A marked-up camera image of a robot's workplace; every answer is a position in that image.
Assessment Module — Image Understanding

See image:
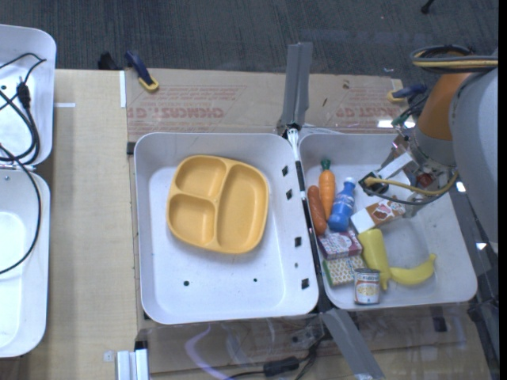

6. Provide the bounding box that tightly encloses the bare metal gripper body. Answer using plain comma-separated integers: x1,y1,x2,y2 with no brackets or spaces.
392,133,457,213

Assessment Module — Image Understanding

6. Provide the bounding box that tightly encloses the white plastic tray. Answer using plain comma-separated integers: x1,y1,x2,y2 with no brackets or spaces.
133,131,320,326
297,132,478,313

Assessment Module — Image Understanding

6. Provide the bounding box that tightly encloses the brown and white carton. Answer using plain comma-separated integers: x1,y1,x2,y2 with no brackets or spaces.
349,199,407,234

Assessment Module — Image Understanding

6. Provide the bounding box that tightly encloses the yellow squeeze bottle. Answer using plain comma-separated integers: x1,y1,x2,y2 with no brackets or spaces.
356,227,391,291

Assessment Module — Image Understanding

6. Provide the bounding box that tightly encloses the yellow banana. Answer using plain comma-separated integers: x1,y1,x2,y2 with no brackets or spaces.
388,253,438,287

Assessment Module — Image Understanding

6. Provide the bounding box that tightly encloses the blue bottle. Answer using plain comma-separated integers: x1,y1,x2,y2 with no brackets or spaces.
327,177,357,233

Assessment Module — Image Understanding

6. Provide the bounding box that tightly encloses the pink and white packet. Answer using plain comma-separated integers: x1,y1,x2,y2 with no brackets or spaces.
317,230,364,261

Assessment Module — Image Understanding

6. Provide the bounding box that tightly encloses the orange carrot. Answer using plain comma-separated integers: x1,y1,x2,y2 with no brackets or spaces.
318,158,337,222

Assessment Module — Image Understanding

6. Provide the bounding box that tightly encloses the small can with red label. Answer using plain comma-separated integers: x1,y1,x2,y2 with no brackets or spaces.
353,268,382,306

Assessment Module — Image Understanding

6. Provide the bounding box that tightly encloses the yellow patterned packet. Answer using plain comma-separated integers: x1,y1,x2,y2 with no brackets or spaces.
322,254,366,288

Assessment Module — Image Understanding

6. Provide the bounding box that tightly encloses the brown sausage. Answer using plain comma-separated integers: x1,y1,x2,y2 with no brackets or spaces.
307,184,329,237

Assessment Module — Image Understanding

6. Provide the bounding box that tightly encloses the yellow divided plate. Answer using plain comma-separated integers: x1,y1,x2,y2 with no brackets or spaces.
166,154,271,255

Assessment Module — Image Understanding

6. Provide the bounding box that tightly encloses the brown cardboard board red print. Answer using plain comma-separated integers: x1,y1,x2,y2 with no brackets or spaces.
124,67,471,374

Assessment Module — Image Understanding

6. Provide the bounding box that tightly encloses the black cylinder on white bracket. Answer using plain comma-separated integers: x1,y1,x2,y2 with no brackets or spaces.
358,152,414,197

